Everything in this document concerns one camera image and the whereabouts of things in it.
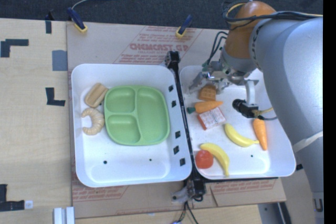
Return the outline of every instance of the toy carrot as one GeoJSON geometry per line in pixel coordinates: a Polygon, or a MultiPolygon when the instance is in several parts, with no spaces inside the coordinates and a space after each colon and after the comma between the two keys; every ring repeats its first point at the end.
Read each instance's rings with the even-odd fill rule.
{"type": "Polygon", "coordinates": [[[196,102],[193,108],[187,108],[189,114],[196,111],[197,113],[207,112],[223,104],[223,101],[204,101],[196,102]]]}
{"type": "Polygon", "coordinates": [[[267,133],[265,121],[260,119],[253,120],[253,129],[264,151],[267,150],[267,133]]]}

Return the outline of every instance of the cardboard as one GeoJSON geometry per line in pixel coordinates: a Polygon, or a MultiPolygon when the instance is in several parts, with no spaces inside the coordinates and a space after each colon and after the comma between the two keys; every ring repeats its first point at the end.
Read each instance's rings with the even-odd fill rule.
{"type": "MultiPolygon", "coordinates": [[[[88,31],[83,34],[73,23],[67,23],[72,205],[76,208],[75,217],[181,210],[182,205],[172,203],[171,193],[182,189],[183,182],[89,188],[77,179],[73,148],[71,72],[82,63],[162,65],[168,51],[180,52],[180,70],[185,66],[201,65],[209,57],[215,36],[220,30],[188,28],[183,38],[177,38],[177,28],[174,27],[100,23],[86,25],[88,31]]],[[[218,59],[219,53],[220,51],[215,54],[214,59],[218,59]]],[[[192,208],[286,200],[279,178],[207,183],[206,190],[203,201],[192,201],[192,208]]]]}

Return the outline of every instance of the green object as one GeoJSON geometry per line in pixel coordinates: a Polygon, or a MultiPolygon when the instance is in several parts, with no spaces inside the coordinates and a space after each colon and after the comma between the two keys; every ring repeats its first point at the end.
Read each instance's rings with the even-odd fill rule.
{"type": "Polygon", "coordinates": [[[170,133],[170,120],[161,91],[147,86],[117,86],[105,95],[106,129],[118,144],[155,145],[170,133]]]}
{"type": "Polygon", "coordinates": [[[195,108],[187,108],[187,112],[188,112],[189,114],[191,114],[191,113],[193,113],[193,112],[195,112],[195,111],[196,111],[195,108]]]}

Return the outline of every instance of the red tomato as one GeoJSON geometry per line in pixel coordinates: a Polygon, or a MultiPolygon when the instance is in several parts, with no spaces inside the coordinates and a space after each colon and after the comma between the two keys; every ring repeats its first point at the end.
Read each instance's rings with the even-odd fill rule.
{"type": "Polygon", "coordinates": [[[195,162],[198,168],[207,169],[214,164],[214,156],[209,151],[200,150],[196,154],[195,162]]]}

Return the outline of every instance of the blue clamp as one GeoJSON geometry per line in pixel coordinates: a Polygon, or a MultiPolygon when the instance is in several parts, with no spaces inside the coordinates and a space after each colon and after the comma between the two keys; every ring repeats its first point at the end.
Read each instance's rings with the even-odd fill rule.
{"type": "Polygon", "coordinates": [[[182,38],[185,34],[186,29],[190,27],[192,22],[193,22],[193,16],[189,14],[184,23],[176,30],[175,33],[176,37],[182,38]]]}
{"type": "Polygon", "coordinates": [[[82,19],[79,17],[78,13],[72,8],[67,9],[67,14],[71,17],[72,21],[75,23],[75,27],[82,33],[88,30],[88,27],[83,23],[82,19]]]}

